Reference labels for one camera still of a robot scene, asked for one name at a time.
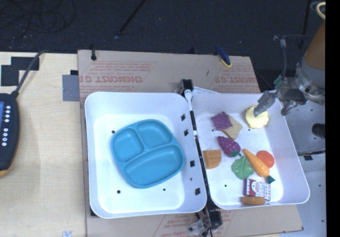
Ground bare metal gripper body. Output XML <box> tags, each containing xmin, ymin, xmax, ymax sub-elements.
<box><xmin>275</xmin><ymin>81</ymin><xmax>326</xmax><ymax>107</ymax></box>

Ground yellow pineapple slice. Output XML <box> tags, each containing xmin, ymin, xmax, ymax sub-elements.
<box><xmin>244</xmin><ymin>105</ymin><xmax>270</xmax><ymax>130</ymax></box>

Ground tan bread slice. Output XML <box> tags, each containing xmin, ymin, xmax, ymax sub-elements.
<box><xmin>221</xmin><ymin>114</ymin><xmax>243</xmax><ymax>140</ymax></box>

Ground flat purple grapes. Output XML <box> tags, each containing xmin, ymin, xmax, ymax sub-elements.
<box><xmin>211</xmin><ymin>111</ymin><xmax>234</xmax><ymax>131</ymax></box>

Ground orange tomato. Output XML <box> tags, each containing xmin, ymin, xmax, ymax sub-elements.
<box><xmin>256</xmin><ymin>150</ymin><xmax>275</xmax><ymax>169</ymax></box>

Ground purple grapes with green stem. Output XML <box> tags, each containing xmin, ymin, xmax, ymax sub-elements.
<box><xmin>217</xmin><ymin>136</ymin><xmax>243</xmax><ymax>158</ymax></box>

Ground orange carrot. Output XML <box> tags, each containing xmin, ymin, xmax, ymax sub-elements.
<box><xmin>243</xmin><ymin>148</ymin><xmax>276</xmax><ymax>184</ymax></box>

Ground green lettuce leaf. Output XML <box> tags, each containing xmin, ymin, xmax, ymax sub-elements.
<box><xmin>231</xmin><ymin>155</ymin><xmax>254</xmax><ymax>180</ymax></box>

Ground white plastic tray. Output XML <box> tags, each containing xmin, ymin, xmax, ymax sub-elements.
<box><xmin>191</xmin><ymin>92</ymin><xmax>311</xmax><ymax>211</ymax></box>
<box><xmin>84</xmin><ymin>91</ymin><xmax>208</xmax><ymax>219</ymax></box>

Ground thin black and white rod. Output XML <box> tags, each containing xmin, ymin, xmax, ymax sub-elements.
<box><xmin>185</xmin><ymin>89</ymin><xmax>214</xmax><ymax>213</ymax></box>

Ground orange waffle piece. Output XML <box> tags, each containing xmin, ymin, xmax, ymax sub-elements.
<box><xmin>202</xmin><ymin>149</ymin><xmax>223</xmax><ymax>170</ymax></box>

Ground red and white carton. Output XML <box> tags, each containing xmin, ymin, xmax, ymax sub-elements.
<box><xmin>242</xmin><ymin>177</ymin><xmax>272</xmax><ymax>202</ymax></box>

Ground brown bread roll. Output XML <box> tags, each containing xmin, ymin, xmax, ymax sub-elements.
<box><xmin>241</xmin><ymin>196</ymin><xmax>267</xmax><ymax>206</ymax></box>

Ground brown cardboard board red print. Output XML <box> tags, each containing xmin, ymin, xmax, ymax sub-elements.
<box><xmin>76</xmin><ymin>49</ymin><xmax>304</xmax><ymax>237</ymax></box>

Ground blue divided plate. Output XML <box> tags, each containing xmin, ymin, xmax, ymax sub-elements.
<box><xmin>110</xmin><ymin>118</ymin><xmax>186</xmax><ymax>189</ymax></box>

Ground black cylinder on white bracket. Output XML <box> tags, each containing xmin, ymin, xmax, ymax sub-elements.
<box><xmin>311</xmin><ymin>123</ymin><xmax>326</xmax><ymax>140</ymax></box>

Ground black block with thin wires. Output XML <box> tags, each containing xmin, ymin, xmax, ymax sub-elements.
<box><xmin>195</xmin><ymin>208</ymin><xmax>224</xmax><ymax>232</ymax></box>
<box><xmin>177</xmin><ymin>79</ymin><xmax>194</xmax><ymax>96</ymax></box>

